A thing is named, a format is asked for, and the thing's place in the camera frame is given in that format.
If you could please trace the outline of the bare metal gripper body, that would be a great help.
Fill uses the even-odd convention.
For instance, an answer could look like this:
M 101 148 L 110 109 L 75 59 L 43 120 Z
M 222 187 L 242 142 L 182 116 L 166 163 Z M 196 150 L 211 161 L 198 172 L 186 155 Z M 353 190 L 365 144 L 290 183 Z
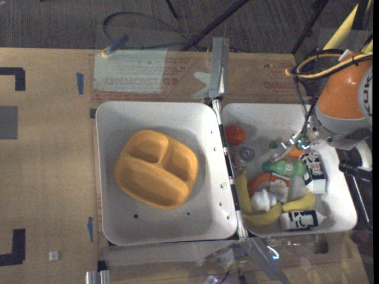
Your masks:
M 327 140 L 329 137 L 329 131 L 323 127 L 311 127 L 302 128 L 297 134 L 292 137 L 294 147 L 299 150 L 309 150 L 316 144 L 319 144 L 321 140 Z

